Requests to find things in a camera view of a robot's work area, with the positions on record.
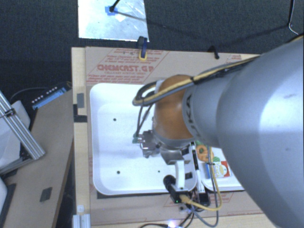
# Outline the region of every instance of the wooden board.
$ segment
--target wooden board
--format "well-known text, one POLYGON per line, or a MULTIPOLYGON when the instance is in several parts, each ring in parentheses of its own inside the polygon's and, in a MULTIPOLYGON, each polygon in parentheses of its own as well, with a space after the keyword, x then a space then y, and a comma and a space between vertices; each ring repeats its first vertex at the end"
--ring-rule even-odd
POLYGON ((32 135, 46 155, 5 180, 7 185, 17 184, 5 228, 56 226, 72 158, 72 91, 38 110, 32 135), (50 199, 40 202, 42 191, 50 187, 50 199))
MULTIPOLYGON (((143 221, 148 220, 162 220, 166 219, 168 217, 172 218, 172 216, 167 215, 167 217, 161 218, 161 214, 163 211, 159 209, 159 205, 155 204, 155 207, 153 208, 152 203, 147 203, 147 208, 142 204, 140 204, 140 208, 142 210, 147 211, 146 216, 140 216, 140 217, 131 217, 129 216, 129 220, 126 220, 124 218, 126 216, 126 213, 131 212, 134 214, 135 210, 138 210, 138 207, 136 206, 136 202, 140 200, 145 200, 144 198, 140 197, 134 197, 134 198, 123 198, 123 199, 96 199, 96 192, 93 187, 93 184, 89 181, 92 179, 92 177, 89 177, 89 175, 92 176, 92 170, 90 168, 91 162, 91 140, 90 140, 90 109, 89 109, 89 100, 87 99, 88 93, 90 88, 92 87, 92 83, 88 82, 87 73, 90 70, 86 69, 86 53, 87 48, 73 48, 72 49, 72 71, 73 71, 73 87, 74 87, 74 104, 77 104, 77 95, 83 94, 84 100, 86 102, 85 106, 82 108, 78 108, 78 114, 86 115, 88 116, 88 123, 75 123, 75 165, 76 165, 76 203, 79 206, 84 206, 84 210, 80 210, 77 212, 77 214, 84 214, 84 213, 90 213, 91 214, 91 221, 92 221, 92 227, 94 228, 136 228, 140 225, 144 224, 143 221)), ((113 49, 106 49, 106 48, 93 48, 92 50, 97 51, 98 55, 97 57, 102 57, 103 54, 107 54, 107 50, 113 50, 113 49)), ((209 67, 211 67, 213 64, 216 64, 214 62, 214 58, 212 54, 208 53, 186 53, 186 52, 179 52, 174 53, 174 55, 171 60, 174 60, 174 62, 180 62, 180 60, 186 60, 189 58, 189 60, 193 61, 193 57, 202 57, 202 55, 205 55, 209 67)), ((229 54, 225 55, 222 54, 223 63, 227 63, 229 61, 234 60, 240 60, 248 57, 252 57, 254 55, 234 55, 229 54)), ((196 66, 199 67, 200 64, 204 62, 204 60, 195 60, 196 66)), ((95 65, 98 63, 98 58, 95 59, 95 62, 92 62, 92 65, 95 65)), ((241 227, 273 227, 271 222, 267 219, 267 217, 264 214, 258 214, 258 215, 239 215, 239 214, 245 214, 242 212, 242 205, 240 205, 239 209, 234 209, 232 211, 235 216, 228 216, 228 217, 220 217, 220 225, 219 227, 228 227, 233 226, 237 227, 237 223, 240 222, 241 227)), ((172 212, 175 214, 178 213, 177 207, 171 207, 172 212)), ((261 212, 258 208, 254 210, 254 212, 249 212, 246 214, 252 214, 252 213, 258 213, 261 212)), ((214 218, 207 218, 209 222, 213 222, 214 218)), ((193 225, 191 227, 201 227, 202 223, 195 219, 193 221, 193 225)))

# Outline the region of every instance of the metal frame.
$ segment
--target metal frame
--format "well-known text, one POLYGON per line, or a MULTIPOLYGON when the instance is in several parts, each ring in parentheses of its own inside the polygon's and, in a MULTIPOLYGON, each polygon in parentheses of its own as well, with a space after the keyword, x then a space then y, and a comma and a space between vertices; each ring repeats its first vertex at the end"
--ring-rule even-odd
POLYGON ((16 114, 15 110, 12 108, 11 104, 5 98, 4 94, 0 91, 0 117, 4 118, 8 126, 14 132, 14 134, 21 141, 24 148, 27 150, 31 159, 23 160, 22 158, 12 162, 11 164, 0 169, 0 174, 3 175, 16 168, 19 168, 33 160, 37 160, 45 154, 42 147, 33 138, 30 131, 20 120, 19 116, 16 114))

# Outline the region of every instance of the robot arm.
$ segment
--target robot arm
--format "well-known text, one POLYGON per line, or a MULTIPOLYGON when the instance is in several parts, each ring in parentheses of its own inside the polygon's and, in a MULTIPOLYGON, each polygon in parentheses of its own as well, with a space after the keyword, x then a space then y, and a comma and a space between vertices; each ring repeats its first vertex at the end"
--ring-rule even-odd
POLYGON ((220 147, 274 224, 304 227, 303 36, 252 61, 174 76, 133 101, 153 103, 152 141, 168 164, 194 139, 220 147))

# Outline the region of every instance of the black wire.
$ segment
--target black wire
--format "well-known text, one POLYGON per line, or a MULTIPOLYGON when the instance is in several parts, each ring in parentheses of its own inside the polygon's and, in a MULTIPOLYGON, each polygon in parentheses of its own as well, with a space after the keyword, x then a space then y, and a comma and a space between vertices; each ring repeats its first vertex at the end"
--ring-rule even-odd
POLYGON ((141 116, 142 116, 142 111, 143 111, 143 106, 141 106, 139 113, 138 113, 138 118, 137 118, 137 128, 135 132, 135 137, 138 137, 139 131, 140 131, 140 122, 141 122, 141 116))
MULTIPOLYGON (((210 152, 210 147, 208 146, 208 159, 209 159, 209 163, 210 165, 212 165, 212 161, 211 161, 211 152, 210 152)), ((210 177, 211 177, 211 182, 212 182, 212 188, 213 188, 213 192, 214 192, 214 197, 215 197, 215 206, 218 207, 218 198, 217 198, 217 193, 216 193, 216 189, 215 189, 215 184, 214 184, 214 179, 213 179, 213 176, 212 176, 212 173, 211 173, 211 166, 210 166, 210 177)), ((200 219, 201 222, 203 222, 206 226, 208 227, 216 227, 219 223, 219 211, 217 210, 217 216, 216 216, 216 221, 215 221, 215 224, 212 225, 212 224, 209 224, 208 222, 206 222, 201 216, 199 216, 197 213, 196 213, 196 210, 194 209, 194 207, 192 206, 191 207, 191 210, 192 212, 195 214, 195 216, 197 218, 200 219)))
POLYGON ((45 89, 47 89, 47 88, 46 87, 34 87, 34 88, 26 88, 26 89, 19 90, 11 96, 11 98, 9 99, 9 102, 12 103, 13 98, 22 92, 32 91, 32 90, 45 90, 45 89))
POLYGON ((142 126, 143 126, 143 123, 144 121, 146 120, 147 118, 147 115, 150 111, 150 109, 152 108, 153 105, 150 105, 149 108, 146 110, 146 112, 144 113, 143 115, 143 118, 142 118, 142 122, 140 122, 141 120, 141 115, 142 115, 142 111, 143 111, 143 106, 141 106, 140 110, 139 110, 139 113, 138 113, 138 119, 137 119, 137 129, 136 129, 136 132, 135 132, 135 137, 138 137, 139 135, 139 131, 141 130, 142 126))
POLYGON ((179 226, 183 226, 185 223, 186 223, 186 221, 189 219, 189 217, 191 216, 191 214, 193 214, 193 212, 191 212, 180 224, 179 224, 179 226))
POLYGON ((193 221, 193 218, 194 218, 194 213, 192 212, 192 217, 190 219, 190 222, 188 223, 188 225, 186 225, 184 228, 187 228, 189 227, 189 225, 191 225, 192 221, 193 221))
POLYGON ((288 16, 288 24, 287 25, 289 25, 291 23, 293 11, 294 11, 294 6, 295 6, 294 3, 295 3, 295 0, 290 0, 289 16, 288 16))
POLYGON ((152 86, 155 86, 156 85, 156 81, 155 82, 152 82, 152 83, 149 83, 149 84, 146 84, 144 85, 143 87, 141 87, 136 96, 135 96, 135 99, 136 100, 141 100, 143 99, 143 93, 146 92, 149 88, 152 88, 152 86))
POLYGON ((146 227, 146 226, 159 226, 159 227, 168 228, 168 225, 166 225, 166 224, 157 224, 157 223, 145 224, 145 225, 140 226, 139 228, 144 228, 144 227, 146 227))

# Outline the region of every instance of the black clip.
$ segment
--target black clip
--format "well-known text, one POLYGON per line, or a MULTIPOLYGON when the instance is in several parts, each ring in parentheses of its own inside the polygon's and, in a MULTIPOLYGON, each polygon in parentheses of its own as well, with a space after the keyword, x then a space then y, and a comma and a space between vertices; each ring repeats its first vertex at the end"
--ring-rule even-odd
POLYGON ((218 54, 218 51, 217 51, 217 49, 215 48, 215 46, 209 47, 209 49, 208 49, 207 52, 213 52, 213 53, 214 53, 215 59, 219 59, 219 54, 218 54))
POLYGON ((13 116, 14 114, 16 114, 16 111, 15 111, 15 109, 14 108, 11 108, 11 109, 9 109, 8 111, 6 111, 5 113, 4 113, 4 115, 2 115, 2 116, 0 116, 0 118, 3 118, 3 117, 10 117, 10 116, 13 116))

